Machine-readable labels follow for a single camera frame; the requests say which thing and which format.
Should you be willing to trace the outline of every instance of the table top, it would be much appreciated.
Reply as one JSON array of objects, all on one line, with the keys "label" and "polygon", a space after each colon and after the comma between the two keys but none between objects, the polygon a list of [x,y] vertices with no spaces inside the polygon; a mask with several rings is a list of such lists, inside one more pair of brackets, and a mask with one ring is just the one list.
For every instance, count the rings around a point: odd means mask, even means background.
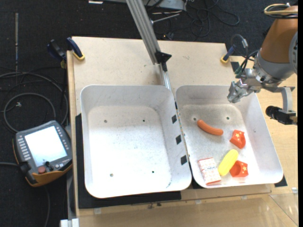
[{"label": "table top", "polygon": [[[75,146],[74,118],[80,110],[80,92],[87,85],[161,85],[160,69],[153,65],[142,40],[113,39],[94,37],[73,37],[73,40],[85,54],[83,61],[76,60],[71,52],[67,53],[67,71],[71,114],[71,140]],[[220,43],[159,41],[161,51],[171,54],[168,60],[168,73],[171,91],[175,95],[182,85],[230,85],[235,81],[231,63],[224,64],[220,58],[226,53],[226,47]],[[243,58],[232,56],[231,61],[242,62]],[[297,76],[292,75],[282,86],[297,86]],[[261,90],[257,95],[262,111],[269,105],[282,107],[281,94]],[[297,111],[297,89],[293,91],[293,110]],[[205,200],[218,202],[222,197],[234,198],[262,195],[266,204],[273,204],[269,194],[291,194],[292,187],[298,188],[297,166],[297,126],[282,125],[265,115],[270,136],[275,145],[288,186],[275,187],[273,184],[224,187],[220,189],[185,189],[181,191],[182,201],[167,203],[171,207],[187,205],[185,202]],[[76,153],[73,149],[73,165],[76,166]],[[73,180],[76,200],[76,215],[95,215],[93,209],[79,209],[77,204],[77,169],[73,167]],[[102,211],[108,213],[140,210],[142,206],[113,206]]]}]

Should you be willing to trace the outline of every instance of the red and white box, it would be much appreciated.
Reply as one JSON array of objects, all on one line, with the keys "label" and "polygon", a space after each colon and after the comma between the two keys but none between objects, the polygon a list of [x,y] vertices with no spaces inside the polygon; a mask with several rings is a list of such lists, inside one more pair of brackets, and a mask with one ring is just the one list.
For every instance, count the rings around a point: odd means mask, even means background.
[{"label": "red and white box", "polygon": [[210,157],[198,160],[198,164],[206,185],[221,181],[214,158]]}]

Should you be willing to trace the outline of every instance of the wooden table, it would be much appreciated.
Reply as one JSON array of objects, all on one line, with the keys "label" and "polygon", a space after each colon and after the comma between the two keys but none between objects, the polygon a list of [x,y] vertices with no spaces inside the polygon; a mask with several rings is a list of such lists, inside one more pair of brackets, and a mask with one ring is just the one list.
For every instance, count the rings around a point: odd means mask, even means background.
[{"label": "wooden table", "polygon": [[[297,226],[298,189],[297,126],[283,125],[265,115],[288,186],[273,184],[193,189],[181,191],[180,201],[79,209],[75,116],[80,113],[80,91],[86,85],[159,85],[159,68],[153,65],[142,40],[73,37],[85,54],[76,60],[67,53],[71,140],[73,147],[73,187],[75,216],[80,226]],[[182,85],[230,85],[235,80],[230,62],[220,58],[224,44],[159,41],[167,62],[172,92]],[[231,61],[243,61],[232,56]],[[282,86],[297,87],[297,75]],[[282,107],[282,95],[262,90],[258,99],[265,113],[269,105]],[[297,111],[297,89],[293,91]]]}]

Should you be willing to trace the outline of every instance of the black floor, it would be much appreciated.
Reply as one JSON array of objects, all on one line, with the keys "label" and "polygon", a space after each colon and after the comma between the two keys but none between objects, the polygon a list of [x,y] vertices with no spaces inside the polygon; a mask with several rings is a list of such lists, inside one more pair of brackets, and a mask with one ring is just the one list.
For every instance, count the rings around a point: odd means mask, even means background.
[{"label": "black floor", "polygon": [[[262,10],[275,3],[296,4],[298,0],[195,0],[187,5],[187,13],[155,23],[158,39],[225,43],[240,34],[246,38],[249,51],[262,45],[273,18]],[[148,11],[152,20],[171,12],[153,8]],[[18,18],[18,52],[16,53],[16,18]],[[52,111],[42,98],[21,96],[20,93],[39,93],[49,98],[56,108],[56,119],[65,120],[67,105],[61,104],[59,88],[64,84],[64,69],[47,52],[50,40],[67,49],[70,36],[95,36],[140,39],[126,4],[104,2],[89,4],[87,0],[0,0],[0,162],[15,163],[12,138],[14,131],[38,126],[53,119]],[[11,128],[3,117],[6,117]],[[58,227],[67,219],[65,176],[48,184],[50,214],[47,226]],[[44,187],[33,188],[14,166],[0,165],[0,226],[41,227],[47,218],[48,202]]]}]

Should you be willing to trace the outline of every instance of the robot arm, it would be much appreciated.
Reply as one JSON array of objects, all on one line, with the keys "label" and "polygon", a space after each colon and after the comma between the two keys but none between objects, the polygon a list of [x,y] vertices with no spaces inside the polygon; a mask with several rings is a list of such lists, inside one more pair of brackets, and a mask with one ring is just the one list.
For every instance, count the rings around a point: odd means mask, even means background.
[{"label": "robot arm", "polygon": [[252,92],[258,93],[262,88],[281,92],[283,109],[270,106],[266,114],[283,124],[297,124],[295,112],[292,111],[291,92],[294,87],[279,85],[293,73],[297,74],[298,6],[288,6],[280,12],[283,16],[272,24],[252,69],[240,68],[239,81],[231,83],[227,98],[229,102],[236,103]]}]

